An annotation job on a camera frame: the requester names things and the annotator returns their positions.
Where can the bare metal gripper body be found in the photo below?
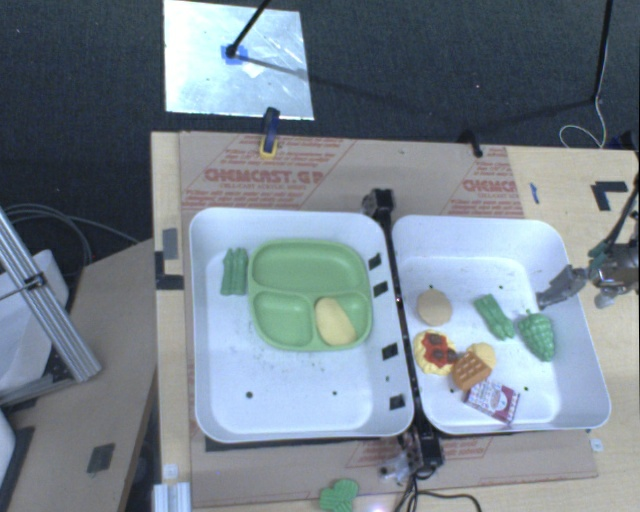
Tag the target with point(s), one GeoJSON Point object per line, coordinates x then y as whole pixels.
{"type": "Point", "coordinates": [620, 270]}

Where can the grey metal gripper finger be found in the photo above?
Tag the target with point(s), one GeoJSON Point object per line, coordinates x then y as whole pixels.
{"type": "Point", "coordinates": [560, 287]}

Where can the green grapes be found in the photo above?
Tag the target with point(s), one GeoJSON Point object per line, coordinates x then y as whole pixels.
{"type": "Point", "coordinates": [537, 335]}

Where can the green asparagus bunch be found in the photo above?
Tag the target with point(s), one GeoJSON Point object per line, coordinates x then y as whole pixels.
{"type": "Point", "coordinates": [495, 317]}
{"type": "Point", "coordinates": [234, 272]}

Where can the white plastic tray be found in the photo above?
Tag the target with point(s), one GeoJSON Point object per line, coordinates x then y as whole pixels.
{"type": "Point", "coordinates": [300, 395]}
{"type": "Point", "coordinates": [500, 240]}

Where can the yellow bread piece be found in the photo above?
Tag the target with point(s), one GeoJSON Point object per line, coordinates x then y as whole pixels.
{"type": "Point", "coordinates": [484, 352]}

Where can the orange waffle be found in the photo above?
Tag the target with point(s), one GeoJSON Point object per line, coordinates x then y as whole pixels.
{"type": "Point", "coordinates": [469, 372]}

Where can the tan round biscuit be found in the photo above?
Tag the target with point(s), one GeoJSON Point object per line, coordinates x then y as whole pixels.
{"type": "Point", "coordinates": [434, 307]}

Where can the red and white packet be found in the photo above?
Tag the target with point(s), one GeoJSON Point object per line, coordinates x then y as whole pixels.
{"type": "Point", "coordinates": [492, 401]}

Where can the yellow spaghetti with red sauce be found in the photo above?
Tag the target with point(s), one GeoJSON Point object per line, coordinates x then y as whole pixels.
{"type": "Point", "coordinates": [429, 360]}

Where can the thin black rod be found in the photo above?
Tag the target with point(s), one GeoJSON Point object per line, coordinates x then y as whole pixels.
{"type": "Point", "coordinates": [400, 305]}

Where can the yellow potato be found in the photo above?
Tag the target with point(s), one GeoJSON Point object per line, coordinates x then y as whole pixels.
{"type": "Point", "coordinates": [334, 322]}

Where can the green divided plate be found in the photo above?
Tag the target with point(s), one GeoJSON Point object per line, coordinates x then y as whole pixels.
{"type": "Point", "coordinates": [300, 270]}

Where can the brown cardboard board red print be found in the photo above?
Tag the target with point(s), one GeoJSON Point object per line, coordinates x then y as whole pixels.
{"type": "Point", "coordinates": [325, 170]}

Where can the green broccoli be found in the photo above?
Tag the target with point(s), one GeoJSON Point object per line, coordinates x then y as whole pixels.
{"type": "Point", "coordinates": [340, 495]}

